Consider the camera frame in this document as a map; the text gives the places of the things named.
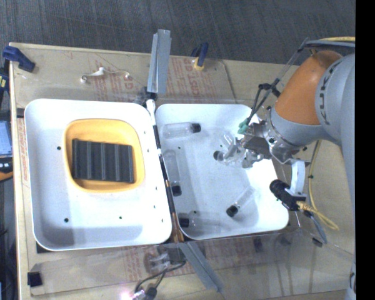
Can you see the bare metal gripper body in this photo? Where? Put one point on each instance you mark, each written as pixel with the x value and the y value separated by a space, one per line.
pixel 257 141

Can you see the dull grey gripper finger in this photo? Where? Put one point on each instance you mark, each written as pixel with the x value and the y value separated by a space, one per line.
pixel 252 158
pixel 236 147

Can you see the clear plastic bottle black cap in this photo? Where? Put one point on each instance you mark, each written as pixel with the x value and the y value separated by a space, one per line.
pixel 176 190
pixel 196 127
pixel 218 155
pixel 184 222
pixel 232 211

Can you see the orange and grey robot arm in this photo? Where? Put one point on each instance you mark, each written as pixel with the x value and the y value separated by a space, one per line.
pixel 303 98

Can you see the white plastic tray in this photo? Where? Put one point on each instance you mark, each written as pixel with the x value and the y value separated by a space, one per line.
pixel 90 217
pixel 206 183

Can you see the thin black and white rod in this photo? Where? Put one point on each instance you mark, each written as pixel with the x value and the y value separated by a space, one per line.
pixel 160 155

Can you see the black ribbed block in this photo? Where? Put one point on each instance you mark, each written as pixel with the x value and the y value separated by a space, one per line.
pixel 102 161

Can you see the brown cardboard board red print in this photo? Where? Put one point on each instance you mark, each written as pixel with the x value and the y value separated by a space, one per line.
pixel 65 80

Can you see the black cylinder on white bracket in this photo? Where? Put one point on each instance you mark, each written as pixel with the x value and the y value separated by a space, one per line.
pixel 284 194

